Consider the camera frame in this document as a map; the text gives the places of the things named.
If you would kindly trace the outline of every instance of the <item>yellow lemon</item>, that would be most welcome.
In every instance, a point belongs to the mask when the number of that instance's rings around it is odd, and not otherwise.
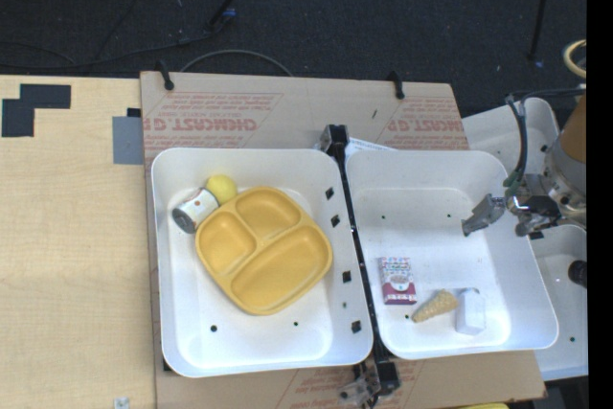
[[[237,183],[225,174],[217,174],[209,177],[205,186],[206,190],[211,193],[219,205],[230,201],[238,194]]]

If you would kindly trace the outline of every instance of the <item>cardboard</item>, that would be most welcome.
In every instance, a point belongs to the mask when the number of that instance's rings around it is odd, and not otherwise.
[[[352,367],[185,378],[164,370],[150,166],[166,148],[312,148],[326,125],[398,149],[468,149],[451,87],[404,82],[405,98],[389,81],[315,80],[158,72],[141,75],[148,196],[149,259],[158,407],[215,409],[341,408],[339,389]],[[502,352],[395,360],[401,386],[380,398],[384,409],[430,409],[543,398],[533,352]]]

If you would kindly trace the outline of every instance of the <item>yellow plate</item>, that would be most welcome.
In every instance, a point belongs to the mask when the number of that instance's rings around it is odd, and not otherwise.
[[[240,308],[269,315],[307,293],[332,264],[329,240],[287,194],[239,193],[198,227],[198,257]]]

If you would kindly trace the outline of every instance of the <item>black tape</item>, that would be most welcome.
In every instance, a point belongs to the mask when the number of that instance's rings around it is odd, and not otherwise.
[[[22,83],[19,95],[2,101],[3,137],[34,137],[34,110],[69,109],[71,86]]]

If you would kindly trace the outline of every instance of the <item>small carton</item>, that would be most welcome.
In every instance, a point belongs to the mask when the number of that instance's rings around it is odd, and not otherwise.
[[[418,300],[409,258],[379,258],[379,274],[386,305],[412,305]]]

